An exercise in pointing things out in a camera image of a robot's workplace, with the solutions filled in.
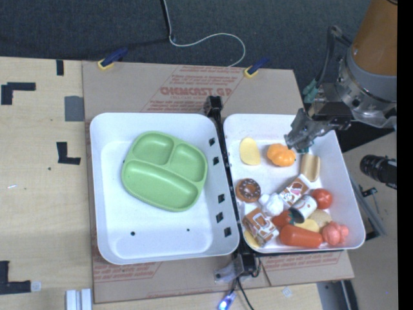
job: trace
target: red sausage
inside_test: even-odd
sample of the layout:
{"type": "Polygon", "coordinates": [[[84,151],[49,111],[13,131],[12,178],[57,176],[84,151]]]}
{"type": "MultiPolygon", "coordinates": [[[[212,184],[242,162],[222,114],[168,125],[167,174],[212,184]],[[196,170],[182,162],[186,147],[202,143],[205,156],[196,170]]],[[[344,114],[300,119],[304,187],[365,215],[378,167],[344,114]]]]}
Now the red sausage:
{"type": "Polygon", "coordinates": [[[296,245],[308,248],[317,248],[321,245],[321,242],[323,242],[323,236],[320,233],[291,224],[287,224],[281,229],[279,238],[285,245],[296,245]]]}

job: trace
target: cardboard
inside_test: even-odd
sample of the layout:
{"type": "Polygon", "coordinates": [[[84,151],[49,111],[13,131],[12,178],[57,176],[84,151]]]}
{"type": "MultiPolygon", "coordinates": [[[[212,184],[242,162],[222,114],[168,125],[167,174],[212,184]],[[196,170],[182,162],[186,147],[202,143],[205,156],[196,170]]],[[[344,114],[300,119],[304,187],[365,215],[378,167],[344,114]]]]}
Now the cardboard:
{"type": "MultiPolygon", "coordinates": [[[[231,255],[122,266],[102,258],[96,243],[90,121],[103,112],[202,112],[210,95],[221,96],[223,118],[235,113],[295,115],[302,103],[293,71],[261,69],[247,79],[242,68],[116,63],[102,71],[96,62],[87,61],[82,67],[94,302],[227,291],[230,286],[217,283],[213,273],[228,265],[231,255]]],[[[354,276],[346,251],[271,256],[261,261],[261,274],[244,280],[244,288],[354,276]]]]}

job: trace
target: tomato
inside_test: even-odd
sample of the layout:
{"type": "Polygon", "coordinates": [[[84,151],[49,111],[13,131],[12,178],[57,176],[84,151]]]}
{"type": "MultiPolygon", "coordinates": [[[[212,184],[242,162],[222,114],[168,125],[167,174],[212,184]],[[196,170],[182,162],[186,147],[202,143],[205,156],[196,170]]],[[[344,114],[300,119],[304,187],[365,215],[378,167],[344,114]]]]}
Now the tomato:
{"type": "Polygon", "coordinates": [[[318,209],[327,209],[333,202],[333,197],[326,189],[314,189],[311,196],[317,201],[318,209]]]}

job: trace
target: green divided plate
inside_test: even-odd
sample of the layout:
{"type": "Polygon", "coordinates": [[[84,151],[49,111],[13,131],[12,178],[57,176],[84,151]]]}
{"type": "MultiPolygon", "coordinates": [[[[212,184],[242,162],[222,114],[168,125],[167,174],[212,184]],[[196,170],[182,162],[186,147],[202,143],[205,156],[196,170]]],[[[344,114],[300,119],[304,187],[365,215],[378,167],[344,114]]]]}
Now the green divided plate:
{"type": "Polygon", "coordinates": [[[125,189],[141,201],[168,211],[185,211],[204,187],[208,164],[195,146],[162,132],[142,133],[122,166],[125,189]]]}

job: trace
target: donut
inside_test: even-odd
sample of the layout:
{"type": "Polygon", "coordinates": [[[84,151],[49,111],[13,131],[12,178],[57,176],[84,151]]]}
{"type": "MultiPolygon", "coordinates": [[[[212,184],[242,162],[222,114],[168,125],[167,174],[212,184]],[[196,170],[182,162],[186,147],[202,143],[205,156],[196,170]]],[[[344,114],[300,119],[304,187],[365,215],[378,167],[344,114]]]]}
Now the donut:
{"type": "Polygon", "coordinates": [[[235,193],[244,202],[255,202],[261,196],[261,187],[254,179],[245,178],[238,182],[235,193]]]}

